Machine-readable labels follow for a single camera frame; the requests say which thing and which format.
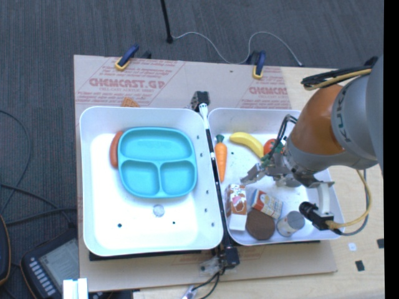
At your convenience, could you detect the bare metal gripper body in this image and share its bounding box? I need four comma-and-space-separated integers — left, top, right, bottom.
264, 156, 313, 189

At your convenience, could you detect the red toy tomato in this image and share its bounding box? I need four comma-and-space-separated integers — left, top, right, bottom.
262, 138, 285, 156

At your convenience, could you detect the white plastic tray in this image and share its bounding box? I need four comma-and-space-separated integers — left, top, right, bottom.
79, 105, 225, 257
206, 107, 347, 247

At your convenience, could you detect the brown and white carton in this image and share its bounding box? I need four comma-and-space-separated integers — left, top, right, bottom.
224, 183, 248, 232

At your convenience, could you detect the yellow banana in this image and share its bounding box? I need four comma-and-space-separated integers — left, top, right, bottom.
229, 131, 265, 159

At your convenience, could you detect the orange and blue carton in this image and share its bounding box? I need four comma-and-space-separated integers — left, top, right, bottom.
250, 189, 284, 220

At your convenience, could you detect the orange toy carrot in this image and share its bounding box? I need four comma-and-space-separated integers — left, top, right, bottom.
214, 134, 228, 183

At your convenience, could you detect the round brown biscuit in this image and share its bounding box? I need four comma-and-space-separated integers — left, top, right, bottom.
244, 208, 277, 242

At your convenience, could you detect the thin black and white rod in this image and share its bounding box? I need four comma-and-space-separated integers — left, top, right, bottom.
198, 103, 234, 249

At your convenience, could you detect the small grey can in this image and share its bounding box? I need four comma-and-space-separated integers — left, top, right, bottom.
276, 210, 306, 238

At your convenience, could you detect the brown cardboard board, red print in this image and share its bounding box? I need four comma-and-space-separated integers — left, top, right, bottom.
73, 54, 339, 293

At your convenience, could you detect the blue divided plate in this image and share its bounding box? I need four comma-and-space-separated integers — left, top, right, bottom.
117, 126, 198, 199

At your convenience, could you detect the orange-brown toy sausage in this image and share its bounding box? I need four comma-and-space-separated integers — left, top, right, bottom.
108, 131, 124, 169

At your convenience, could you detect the orange waffle biscuit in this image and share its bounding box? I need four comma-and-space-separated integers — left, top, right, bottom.
120, 96, 140, 109

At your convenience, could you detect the black cylinder on white bracket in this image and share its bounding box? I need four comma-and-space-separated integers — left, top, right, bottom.
298, 181, 336, 232

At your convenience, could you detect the black block with thin wires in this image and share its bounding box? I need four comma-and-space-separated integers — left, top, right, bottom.
191, 90, 211, 110
217, 245, 241, 269

